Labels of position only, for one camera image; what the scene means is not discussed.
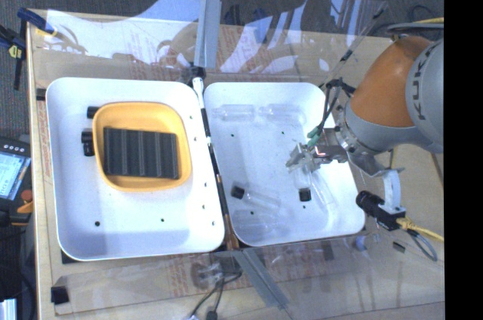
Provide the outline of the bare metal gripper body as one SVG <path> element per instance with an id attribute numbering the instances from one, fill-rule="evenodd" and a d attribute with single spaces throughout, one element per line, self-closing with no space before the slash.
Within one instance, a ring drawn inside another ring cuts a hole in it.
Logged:
<path id="1" fill-rule="evenodd" d="M 332 161 L 344 163 L 356 147 L 340 128 L 324 128 L 312 148 L 312 158 L 316 163 L 327 164 Z"/>

